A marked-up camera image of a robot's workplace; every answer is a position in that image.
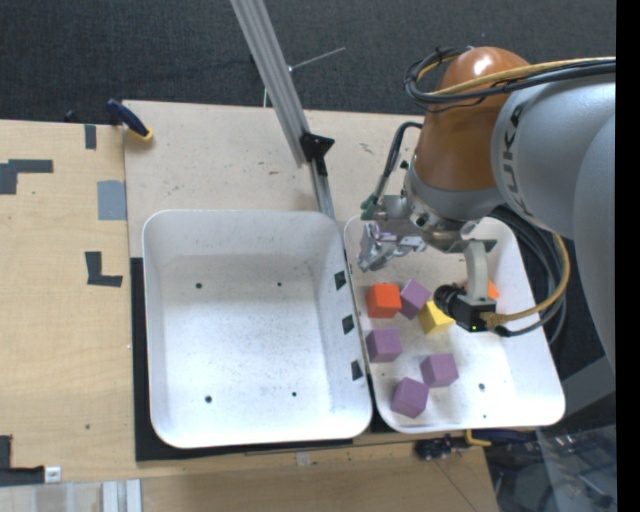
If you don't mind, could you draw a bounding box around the black block with thin wires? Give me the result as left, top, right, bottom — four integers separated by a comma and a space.
414, 434, 455, 462

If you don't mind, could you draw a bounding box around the yellow cube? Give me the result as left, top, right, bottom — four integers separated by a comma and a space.
418, 299, 457, 336

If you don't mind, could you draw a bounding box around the white plastic tray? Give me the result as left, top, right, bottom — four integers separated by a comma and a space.
343, 212, 567, 435
141, 208, 374, 450

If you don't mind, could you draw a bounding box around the black cylinder on white bracket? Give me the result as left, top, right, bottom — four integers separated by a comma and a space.
432, 238, 500, 334

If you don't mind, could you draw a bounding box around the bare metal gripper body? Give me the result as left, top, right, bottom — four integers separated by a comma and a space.
372, 194, 472, 254

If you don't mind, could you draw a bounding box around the purple cube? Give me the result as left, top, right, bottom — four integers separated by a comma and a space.
364, 327, 404, 364
399, 278, 433, 321
389, 376, 431, 420
419, 352, 460, 389

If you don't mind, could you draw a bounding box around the pale wood board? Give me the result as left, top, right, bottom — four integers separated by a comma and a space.
122, 99, 501, 482

